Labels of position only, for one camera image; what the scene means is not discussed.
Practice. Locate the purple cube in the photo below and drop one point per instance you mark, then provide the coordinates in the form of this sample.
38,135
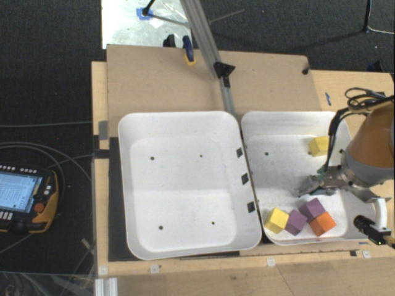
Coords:
296,223
313,209

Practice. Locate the black cylinder on white bracket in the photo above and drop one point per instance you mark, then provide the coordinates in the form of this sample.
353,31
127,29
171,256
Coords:
380,214

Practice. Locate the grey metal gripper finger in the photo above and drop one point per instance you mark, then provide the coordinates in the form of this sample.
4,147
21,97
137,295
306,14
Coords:
322,191
310,184

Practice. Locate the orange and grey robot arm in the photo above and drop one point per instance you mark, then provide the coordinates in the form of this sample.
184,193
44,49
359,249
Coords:
375,140

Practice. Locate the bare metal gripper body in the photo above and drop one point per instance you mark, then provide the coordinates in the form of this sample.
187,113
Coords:
338,177

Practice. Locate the white plastic tray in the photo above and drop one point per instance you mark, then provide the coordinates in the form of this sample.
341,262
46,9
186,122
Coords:
182,180
277,177

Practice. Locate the orange cube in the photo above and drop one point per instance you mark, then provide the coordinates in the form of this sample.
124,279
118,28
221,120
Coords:
322,224

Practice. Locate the brown cardboard board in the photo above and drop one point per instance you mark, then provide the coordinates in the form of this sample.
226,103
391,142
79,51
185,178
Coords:
160,82

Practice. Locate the yellow cube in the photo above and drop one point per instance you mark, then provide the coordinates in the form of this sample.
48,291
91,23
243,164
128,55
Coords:
276,220
319,146

